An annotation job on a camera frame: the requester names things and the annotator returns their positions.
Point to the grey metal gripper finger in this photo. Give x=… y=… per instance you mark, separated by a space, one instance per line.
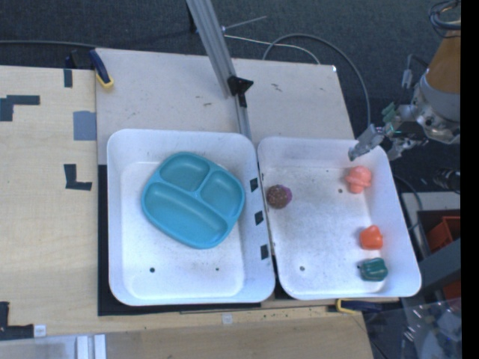
x=368 y=140
x=396 y=151

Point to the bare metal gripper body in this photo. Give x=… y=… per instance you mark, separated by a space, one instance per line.
x=436 y=123

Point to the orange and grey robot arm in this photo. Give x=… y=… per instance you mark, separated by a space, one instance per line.
x=445 y=69

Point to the pink toy mushroom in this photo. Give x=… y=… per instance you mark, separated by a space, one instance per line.
x=358 y=178

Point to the orange toy bell pepper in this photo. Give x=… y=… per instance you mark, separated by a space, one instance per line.
x=371 y=238

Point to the brown and purple doughnut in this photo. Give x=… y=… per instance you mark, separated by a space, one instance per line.
x=278 y=196

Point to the white plastic tray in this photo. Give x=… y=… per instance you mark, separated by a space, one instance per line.
x=322 y=238
x=187 y=275

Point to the green toy bell pepper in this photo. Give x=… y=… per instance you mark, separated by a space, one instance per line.
x=373 y=269

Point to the blue divided plate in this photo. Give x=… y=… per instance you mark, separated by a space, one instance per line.
x=187 y=208

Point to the pale wood board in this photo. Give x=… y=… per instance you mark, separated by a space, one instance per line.
x=164 y=95

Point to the black cylinder on white bracket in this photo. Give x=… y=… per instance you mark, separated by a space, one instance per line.
x=447 y=180

